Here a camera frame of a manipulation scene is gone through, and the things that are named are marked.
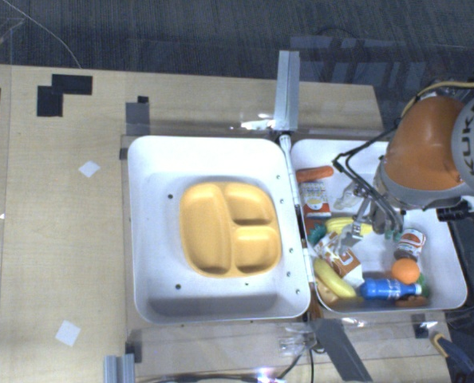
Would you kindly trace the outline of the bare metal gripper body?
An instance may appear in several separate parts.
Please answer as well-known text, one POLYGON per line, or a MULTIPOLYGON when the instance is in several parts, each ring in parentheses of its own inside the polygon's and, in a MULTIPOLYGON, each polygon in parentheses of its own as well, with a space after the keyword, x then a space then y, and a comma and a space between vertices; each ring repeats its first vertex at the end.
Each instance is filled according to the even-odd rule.
POLYGON ((369 224, 378 235, 399 235, 403 217, 382 195, 366 195, 357 211, 357 224, 369 224))

